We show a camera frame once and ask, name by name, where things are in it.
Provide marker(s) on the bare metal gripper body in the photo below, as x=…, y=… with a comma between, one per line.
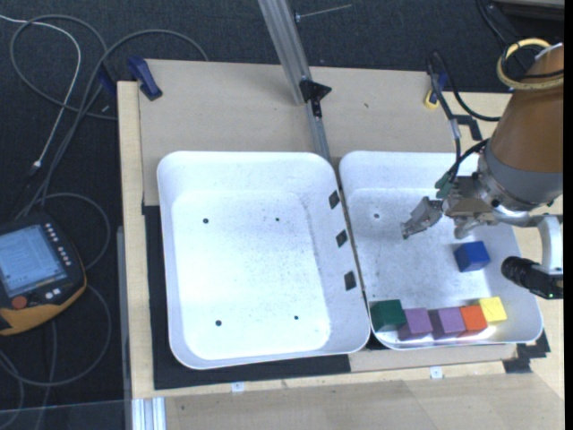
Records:
x=467, y=202

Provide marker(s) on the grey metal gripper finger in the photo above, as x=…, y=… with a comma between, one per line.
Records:
x=421, y=217
x=465, y=229

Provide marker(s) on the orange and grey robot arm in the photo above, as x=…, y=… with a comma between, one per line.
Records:
x=530, y=123

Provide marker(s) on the blue cube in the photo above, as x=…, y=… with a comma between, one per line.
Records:
x=471, y=256

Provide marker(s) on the white plastic tray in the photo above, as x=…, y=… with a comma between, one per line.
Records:
x=412, y=271
x=250, y=262

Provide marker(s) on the yellow cube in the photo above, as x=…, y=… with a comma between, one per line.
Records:
x=493, y=309

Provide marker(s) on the orange cube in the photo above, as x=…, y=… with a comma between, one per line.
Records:
x=473, y=317

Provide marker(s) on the purple cube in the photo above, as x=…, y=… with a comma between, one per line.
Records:
x=417, y=323
x=449, y=321

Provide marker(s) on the green cube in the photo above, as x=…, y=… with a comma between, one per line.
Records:
x=387, y=314

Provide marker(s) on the brown cardboard board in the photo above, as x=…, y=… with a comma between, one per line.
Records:
x=233, y=114

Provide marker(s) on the black cylinder on white bracket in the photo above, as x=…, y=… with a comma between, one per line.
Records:
x=530, y=276

